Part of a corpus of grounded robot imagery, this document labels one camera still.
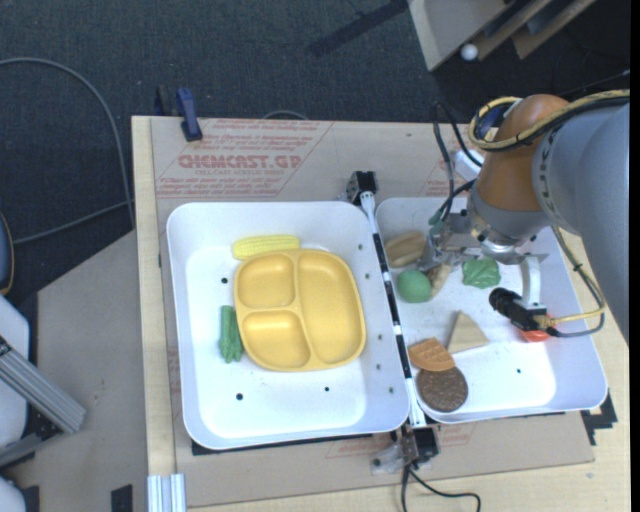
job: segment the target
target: black cable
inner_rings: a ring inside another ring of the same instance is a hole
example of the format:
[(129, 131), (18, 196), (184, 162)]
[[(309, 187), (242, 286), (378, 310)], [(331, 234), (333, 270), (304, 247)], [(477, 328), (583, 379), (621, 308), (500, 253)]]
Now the black cable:
[[(578, 107), (574, 107), (570, 110), (567, 110), (567, 112), (565, 112), (562, 115), (559, 115), (557, 118), (553, 119), (552, 121), (544, 124), (543, 126), (541, 126), (539, 129), (532, 131), (531, 133), (528, 133), (526, 137), (517, 139), (516, 142), (514, 143), (510, 143), (509, 145), (504, 145), (501, 147), (487, 147), (485, 148), (486, 151), (493, 151), (493, 152), (501, 152), (501, 151), (511, 151), (513, 148), (518, 147), (518, 146), (525, 146), (525, 145), (529, 145), (531, 144), (531, 142), (538, 138), (540, 135), (553, 130), (554, 128), (557, 128), (558, 126), (563, 125), (564, 123), (566, 123), (569, 119), (571, 119), (572, 117), (578, 115), (578, 114), (582, 114), (584, 112), (589, 112), (591, 110), (596, 110), (596, 109), (600, 109), (600, 108), (610, 108), (612, 106), (618, 106), (618, 105), (624, 105), (626, 103), (629, 102), (629, 97), (628, 96), (612, 96), (609, 98), (601, 98), (598, 101), (594, 101), (591, 103), (586, 103), (584, 105), (580, 105)], [(496, 106), (492, 109), (490, 109), (488, 112), (486, 112), (483, 116), (479, 116), (478, 114), (476, 114), (475, 116), (475, 120), (476, 120), (476, 130), (474, 131), (473, 135), (478, 138), (479, 140), (482, 139), (484, 137), (484, 135), (480, 135), (479, 131), (478, 131), (478, 127), (480, 127), (481, 125), (483, 125), (483, 120), (485, 118), (487, 118), (487, 116), (495, 109), (500, 109), (501, 107), (503, 107), (503, 105), (499, 105)]]
[(299, 114), (298, 112), (295, 112), (293, 110), (274, 110), (273, 112), (269, 112), (268, 114), (266, 114), (262, 119), (272, 119), (277, 116), (295, 117), (303, 121), (309, 120), (307, 116)]
[(100, 102), (100, 105), (104, 109), (105, 114), (107, 115), (107, 119), (109, 120), (109, 124), (111, 125), (111, 130), (113, 131), (113, 135), (116, 141), (116, 146), (118, 148), (118, 158), (120, 160), (120, 172), (122, 174), (122, 182), (124, 186), (124, 194), (126, 198), (126, 205), (129, 209), (129, 219), (131, 221), (131, 227), (135, 228), (135, 213), (133, 210), (133, 199), (131, 198), (131, 192), (129, 191), (129, 181), (127, 178), (127, 166), (124, 162), (124, 151), (122, 150), (122, 143), (120, 142), (120, 135), (118, 134), (118, 128), (116, 127), (115, 119), (113, 118), (113, 114), (107, 105), (107, 102), (104, 100), (102, 95), (98, 92), (98, 90), (91, 85), (91, 83), (80, 75), (78, 72), (74, 71), (63, 64), (59, 64), (57, 62), (48, 60), (48, 59), (39, 59), (35, 57), (16, 57), (12, 59), (6, 59), (0, 61), (0, 66), (7, 66), (10, 64), (42, 64), (44, 66), (50, 66), (60, 71), (64, 71), (65, 73), (71, 75), (72, 77), (79, 80), (91, 93), (96, 97), (96, 99)]
[(474, 135), (480, 136), (480, 138), (484, 139), (484, 137), (486, 137), (487, 133), (489, 133), (492, 128), (500, 126), (502, 120), (504, 120), (504, 116), (507, 110), (509, 110), (514, 105), (514, 103), (510, 103), (507, 105), (497, 105), (488, 110), (487, 113), (482, 117), (479, 117), (476, 114), (476, 116), (474, 117), (478, 120), (478, 122)]
[(411, 465), (407, 464), (403, 471), (402, 471), (402, 487), (400, 490), (400, 501), (402, 502), (402, 511), (403, 512), (407, 512), (407, 498), (406, 498), (406, 494), (407, 494), (407, 485), (409, 482), (409, 475), (411, 475), (413, 478), (415, 478), (415, 480), (422, 485), (422, 487), (424, 487), (425, 489), (427, 489), (428, 491), (431, 491), (433, 494), (436, 494), (438, 496), (442, 496), (443, 498), (474, 498), (477, 502), (477, 506), (476, 506), (476, 512), (480, 512), (480, 508), (482, 506), (482, 500), (480, 499), (480, 496), (478, 496), (476, 493), (474, 492), (461, 492), (461, 493), (447, 493), (447, 492), (442, 492), (442, 491), (438, 491), (437, 489), (434, 489), (433, 487), (431, 487), (429, 484), (427, 484), (424, 480), (422, 480), (417, 474), (416, 472), (411, 469)]
[(40, 240), (41, 238), (45, 238), (47, 236), (50, 235), (54, 235), (56, 233), (59, 233), (60, 231), (64, 231), (65, 229), (69, 229), (72, 228), (74, 226), (77, 226), (78, 224), (82, 224), (83, 222), (87, 222), (91, 219), (95, 219), (96, 217), (99, 217), (101, 215), (104, 215), (105, 213), (109, 213), (113, 210), (117, 210), (118, 208), (122, 208), (124, 206), (128, 206), (128, 202), (127, 201), (122, 201), (121, 203), (118, 204), (114, 204), (112, 206), (108, 206), (107, 208), (104, 208), (102, 210), (99, 210), (97, 212), (91, 213), (85, 217), (81, 217), (80, 219), (76, 219), (74, 221), (71, 221), (67, 224), (63, 224), (62, 226), (58, 226), (52, 229), (48, 229), (46, 231), (42, 231), (40, 233), (36, 233), (35, 235), (30, 235), (30, 236), (25, 236), (22, 238), (18, 238), (17, 240), (13, 241), (13, 245), (20, 245), (20, 244), (26, 244), (28, 242), (33, 242), (35, 240)]
[[(558, 240), (558, 244), (560, 245), (560, 248), (564, 252), (569, 262), (573, 265), (574, 272), (578, 273), (578, 275), (586, 285), (587, 289), (595, 299), (596, 303), (598, 304), (598, 308), (603, 308), (605, 304), (604, 304), (604, 301), (602, 300), (602, 296), (598, 292), (597, 288), (595, 287), (595, 285), (593, 284), (589, 276), (587, 276), (587, 274), (583, 270), (582, 265), (578, 261), (576, 261), (576, 259), (574, 258), (573, 253), (567, 247), (567, 244), (564, 240), (564, 237), (560, 233), (560, 230), (557, 227), (554, 227), (553, 232), (556, 236), (556, 239)], [(576, 338), (579, 336), (588, 336), (590, 334), (594, 334), (598, 332), (600, 329), (602, 329), (603, 325), (604, 325), (604, 313), (601, 313), (600, 321), (598, 322), (598, 325), (596, 325), (592, 329), (567, 333), (567, 332), (558, 331), (555, 327), (547, 327), (545, 331), (547, 332), (547, 334), (551, 336), (555, 336), (557, 338)]]
[[(451, 157), (449, 156), (449, 152), (447, 151), (447, 147), (446, 147), (446, 145), (444, 143), (444, 140), (442, 139), (442, 133), (440, 132), (440, 124), (438, 122), (437, 114), (436, 114), (436, 111), (437, 111), (438, 108), (441, 108), (444, 112), (446, 112), (446, 115), (449, 118), (449, 121), (450, 121), (450, 123), (451, 123), (451, 125), (453, 127), (453, 131), (456, 133), (456, 138), (458, 139), (458, 142), (460, 143), (460, 146), (462, 148), (466, 149), (464, 141), (462, 140), (462, 136), (460, 135), (460, 131), (458, 130), (458, 127), (456, 126), (456, 124), (455, 124), (455, 122), (453, 120), (453, 117), (451, 117), (450, 112), (446, 109), (446, 107), (441, 102), (435, 102), (433, 104), (433, 106), (432, 106), (432, 109), (433, 109), (433, 133), (435, 135), (436, 142), (438, 143), (438, 149), (440, 150), (442, 158), (443, 158), (445, 164), (447, 165), (447, 171), (448, 171), (448, 177), (449, 177), (449, 196), (444, 201), (444, 203), (442, 203), (442, 206), (440, 206), (440, 208), (436, 211), (436, 214), (431, 218), (430, 223), (432, 223), (432, 224), (441, 224), (441, 223), (443, 223), (447, 219), (449, 214), (451, 213), (451, 206), (453, 205), (453, 199), (458, 194), (469, 190), (473, 186), (473, 183), (475, 182), (475, 180), (471, 180), (471, 181), (468, 181), (465, 184), (461, 185), (457, 189), (454, 189), (453, 167), (452, 167), (452, 164), (451, 164)], [(477, 165), (479, 165), (479, 166), (482, 165), (480, 162), (477, 162), (477, 160), (475, 158), (473, 158), (473, 155), (471, 155), (471, 153), (468, 153), (467, 156), (469, 156), (469, 158), (472, 159), (472, 161), (474, 163), (477, 163)]]
[(564, 29), (564, 32), (569, 37), (569, 39), (573, 41), (573, 44), (575, 44), (578, 48), (580, 48), (585, 52), (595, 53), (596, 55), (599, 55), (600, 57), (603, 57), (608, 61), (610, 61), (611, 59), (617, 59), (619, 61), (623, 61), (623, 60), (627, 61), (626, 55), (623, 55), (621, 53), (605, 52), (599, 48), (595, 48), (593, 46), (584, 44), (583, 42), (580, 41), (579, 37), (576, 34), (574, 34), (572, 30), (569, 29), (569, 27), (566, 27)]
[(455, 134), (456, 139), (458, 140), (458, 144), (460, 144), (460, 149), (462, 149), (464, 154), (467, 155), (469, 160), (471, 160), (478, 167), (482, 167), (482, 162), (478, 161), (478, 159), (473, 156), (473, 154), (471, 153), (471, 151), (469, 151), (469, 148), (465, 144), (464, 140), (462, 139), (462, 134), (460, 133), (460, 130), (458, 129), (458, 125), (456, 124), (455, 120), (453, 119), (453, 116), (451, 115), (451, 112), (446, 107), (446, 105), (444, 103), (442, 103), (441, 101), (436, 101), (433, 104), (433, 106), (434, 106), (434, 112), (439, 108), (444, 112), (445, 116), (447, 116), (449, 124), (453, 128), (453, 133)]
[(630, 68), (624, 69), (624, 70), (620, 71), (619, 73), (617, 73), (615, 75), (611, 75), (611, 76), (608, 76), (606, 78), (601, 78), (600, 80), (596, 80), (595, 82), (591, 82), (591, 83), (585, 84), (585, 85), (583, 85), (581, 87), (576, 87), (574, 89), (570, 89), (568, 91), (561, 92), (561, 93), (558, 94), (558, 96), (562, 96), (562, 97), (569, 96), (569, 95), (571, 95), (571, 94), (573, 94), (575, 92), (584, 91), (586, 89), (590, 89), (590, 88), (596, 87), (598, 85), (606, 84), (608, 82), (612, 82), (613, 80), (616, 80), (618, 78), (623, 78), (625, 76), (631, 77), (631, 69)]

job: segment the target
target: brown cookie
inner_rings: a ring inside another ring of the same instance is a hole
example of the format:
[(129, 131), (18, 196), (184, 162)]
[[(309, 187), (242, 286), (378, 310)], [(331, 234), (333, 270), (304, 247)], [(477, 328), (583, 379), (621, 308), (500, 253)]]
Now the brown cookie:
[(467, 380), (456, 366), (441, 372), (420, 370), (415, 380), (422, 399), (436, 411), (455, 411), (469, 394)]
[(451, 354), (436, 338), (429, 338), (411, 345), (409, 360), (418, 368), (431, 372), (450, 370), (456, 365)]

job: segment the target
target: black clip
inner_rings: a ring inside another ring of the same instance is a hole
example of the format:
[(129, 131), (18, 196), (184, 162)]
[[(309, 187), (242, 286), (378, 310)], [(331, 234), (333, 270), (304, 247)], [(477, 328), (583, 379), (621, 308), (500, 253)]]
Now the black clip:
[(156, 98), (153, 106), (157, 116), (178, 117), (178, 111), (171, 103), (171, 95), (166, 85), (156, 87)]
[(198, 125), (198, 118), (196, 116), (196, 100), (193, 94), (186, 87), (181, 87), (176, 93), (176, 105), (178, 107), (178, 113), (184, 117), (182, 131), (187, 141), (202, 139), (202, 131), (200, 125)]

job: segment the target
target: wooden table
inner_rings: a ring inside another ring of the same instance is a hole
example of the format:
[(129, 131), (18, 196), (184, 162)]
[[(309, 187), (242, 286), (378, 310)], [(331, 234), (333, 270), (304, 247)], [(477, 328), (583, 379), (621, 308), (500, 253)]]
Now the wooden table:
[[(161, 272), (158, 266), (159, 237), (153, 169), (151, 118), (132, 120), (134, 148), (135, 206), (142, 343), (144, 358), (145, 414), (148, 475), (176, 473), (169, 372), (164, 328)], [(580, 241), (570, 239), (577, 255), (586, 256)], [(586, 291), (577, 277), (574, 286), (582, 301)], [(445, 492), (473, 491), (482, 498), (483, 510), (631, 510), (629, 352), (612, 316), (594, 336), (617, 413), (612, 429), (596, 433), (595, 461), (575, 466), (525, 470), (438, 481)], [(418, 484), (409, 485), (409, 510), (473, 510), (469, 499), (448, 500), (427, 493)], [(248, 503), (200, 507), (198, 511), (251, 510), (400, 510), (400, 487), (381, 486), (362, 490), (269, 499)]]

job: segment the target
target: yellow plate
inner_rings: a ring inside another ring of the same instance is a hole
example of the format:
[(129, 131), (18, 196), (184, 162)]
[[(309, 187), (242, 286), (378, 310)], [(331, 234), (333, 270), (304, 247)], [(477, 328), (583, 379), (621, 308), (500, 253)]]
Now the yellow plate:
[(293, 249), (250, 257), (236, 272), (234, 298), (244, 348), (264, 368), (333, 368), (364, 348), (358, 288), (348, 265), (330, 252)]

